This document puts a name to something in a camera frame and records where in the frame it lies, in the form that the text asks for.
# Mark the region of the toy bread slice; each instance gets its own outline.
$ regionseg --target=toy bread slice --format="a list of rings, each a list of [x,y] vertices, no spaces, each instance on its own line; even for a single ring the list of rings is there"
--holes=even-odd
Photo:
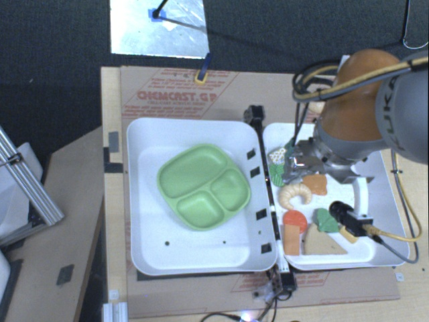
[[[304,241],[305,255],[331,255],[347,254],[339,244],[337,244],[328,234],[317,229],[317,225],[312,225],[307,230]]]

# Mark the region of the orange toy food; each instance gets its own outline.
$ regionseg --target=orange toy food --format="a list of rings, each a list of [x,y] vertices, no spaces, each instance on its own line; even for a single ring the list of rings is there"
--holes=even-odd
[[[289,210],[283,215],[284,225],[297,225],[300,227],[300,233],[304,233],[307,229],[307,218],[297,210]]]

